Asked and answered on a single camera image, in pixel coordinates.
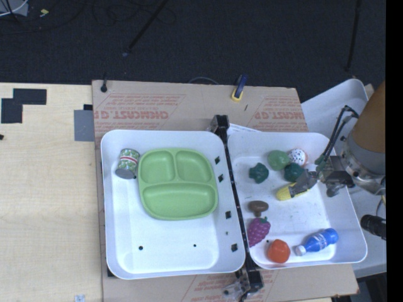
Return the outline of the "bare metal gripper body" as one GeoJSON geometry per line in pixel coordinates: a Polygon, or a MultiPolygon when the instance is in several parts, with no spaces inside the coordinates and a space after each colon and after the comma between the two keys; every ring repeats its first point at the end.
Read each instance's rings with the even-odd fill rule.
{"type": "Polygon", "coordinates": [[[360,187],[375,196],[385,196],[384,177],[356,161],[354,157],[331,155],[318,158],[319,180],[326,183],[339,182],[346,188],[360,187]]]}

